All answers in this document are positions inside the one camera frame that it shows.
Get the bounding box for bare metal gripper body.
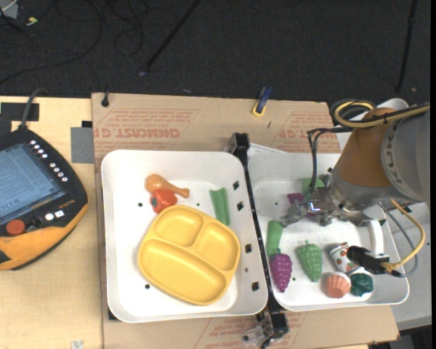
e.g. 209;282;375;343
304;185;366;226

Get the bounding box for light green toy vegetable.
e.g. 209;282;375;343
300;177;326;196

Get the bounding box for green toy pea pod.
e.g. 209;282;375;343
265;220;285;258

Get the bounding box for thin black rod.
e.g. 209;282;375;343
236;147;281;318

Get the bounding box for white carton with strawberry print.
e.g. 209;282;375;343
328;242;361;274

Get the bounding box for green toy grapes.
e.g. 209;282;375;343
294;239;324;283

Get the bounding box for purple toy grapes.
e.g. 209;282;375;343
268;252;294;294

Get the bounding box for pink toy cupcake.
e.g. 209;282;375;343
324;271;352;300

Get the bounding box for green toy celery stick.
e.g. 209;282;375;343
209;186;232;227

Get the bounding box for dark green toy broccoli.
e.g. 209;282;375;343
349;272;375;298

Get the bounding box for white plastic tray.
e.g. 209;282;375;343
100;149;270;324
246;151;411;313

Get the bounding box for yellow divided plate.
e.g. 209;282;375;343
137;204;242;307

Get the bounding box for brown cardboard board red print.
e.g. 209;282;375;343
90;92;401;349

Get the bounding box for red-orange toy bell pepper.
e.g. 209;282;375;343
149;188;179;215

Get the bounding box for orange toy chicken drumstick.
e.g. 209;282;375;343
144;173;191;199

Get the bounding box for black cylinder on white bracket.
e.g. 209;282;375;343
345;218;391;276

